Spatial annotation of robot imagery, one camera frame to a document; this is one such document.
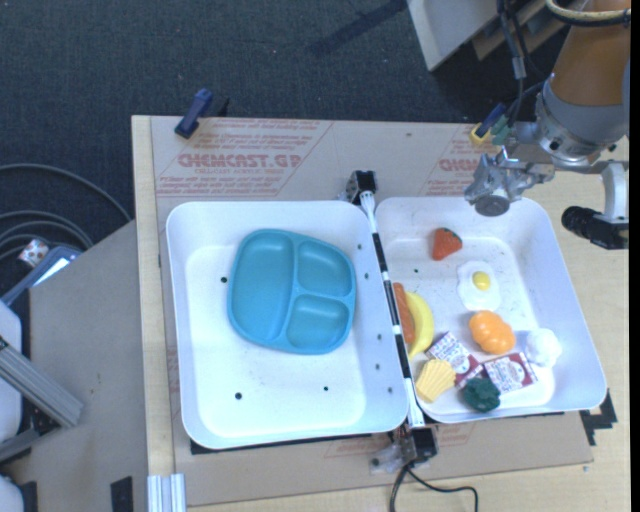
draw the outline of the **white tray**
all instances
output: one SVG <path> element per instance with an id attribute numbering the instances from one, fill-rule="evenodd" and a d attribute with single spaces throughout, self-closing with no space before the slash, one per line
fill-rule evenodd
<path id="1" fill-rule="evenodd" d="M 408 411 L 382 277 L 362 211 L 342 201 L 191 202 L 167 220 L 182 419 L 196 443 L 226 449 L 393 430 Z M 240 242 L 286 229 L 342 249 L 356 311 L 338 349 L 311 356 L 258 346 L 227 317 Z"/>
<path id="2" fill-rule="evenodd" d="M 534 365 L 539 381 L 503 394 L 498 409 L 476 412 L 453 388 L 433 404 L 419 400 L 431 418 L 459 423 L 591 409 L 602 403 L 606 395 L 602 367 L 551 222 L 537 203 L 522 199 L 504 215 L 483 217 L 462 198 L 390 198 L 380 203 L 376 217 L 389 275 L 427 301 L 436 338 L 452 331 L 479 361 L 496 357 L 476 349 L 467 327 L 472 313 L 456 291 L 458 266 L 480 260 L 491 265 L 499 281 L 502 301 L 496 313 L 516 331 L 514 351 L 524 350 L 527 332 L 537 327 L 554 331 L 563 347 L 552 369 Z M 456 232 L 463 248 L 434 261 L 431 243 L 439 227 Z M 424 361 L 421 354 L 411 361 L 415 377 Z"/>

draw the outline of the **yellow banana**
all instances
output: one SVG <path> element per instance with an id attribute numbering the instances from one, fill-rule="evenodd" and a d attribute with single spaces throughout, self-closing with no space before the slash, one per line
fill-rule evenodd
<path id="1" fill-rule="evenodd" d="M 416 331 L 416 339 L 409 345 L 409 360 L 411 360 L 416 354 L 431 346 L 434 323 L 431 308 L 420 295 L 407 291 L 405 291 L 405 295 Z"/>

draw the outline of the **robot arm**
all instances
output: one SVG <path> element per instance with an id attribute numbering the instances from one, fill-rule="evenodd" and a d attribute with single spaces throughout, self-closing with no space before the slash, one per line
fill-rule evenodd
<path id="1" fill-rule="evenodd" d="M 547 4 L 555 6 L 551 0 Z M 503 118 L 494 124 L 491 134 L 501 150 L 494 157 L 481 157 L 465 198 L 479 213 L 496 216 L 526 189 L 553 179 L 556 170 L 602 174 L 604 213 L 571 207 L 563 225 L 607 249 L 628 248 L 628 162 L 599 157 L 629 135 L 631 2 L 588 0 L 574 18 L 536 98 L 535 122 L 509 125 Z"/>

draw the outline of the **watermelon slice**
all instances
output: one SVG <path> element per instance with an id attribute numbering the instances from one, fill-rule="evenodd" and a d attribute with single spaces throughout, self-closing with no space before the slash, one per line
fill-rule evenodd
<path id="1" fill-rule="evenodd" d="M 436 229 L 431 252 L 434 260 L 443 260 L 460 249 L 462 249 L 462 239 L 458 235 L 447 228 Z"/>

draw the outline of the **blue clip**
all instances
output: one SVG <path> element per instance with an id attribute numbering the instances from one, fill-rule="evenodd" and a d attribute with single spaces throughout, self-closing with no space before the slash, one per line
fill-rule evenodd
<path id="1" fill-rule="evenodd" d="M 175 132 L 188 139 L 199 126 L 198 117 L 201 117 L 211 105 L 213 93 L 207 89 L 200 89 L 193 97 L 193 102 L 189 108 L 189 112 L 182 118 L 182 121 L 176 126 Z"/>

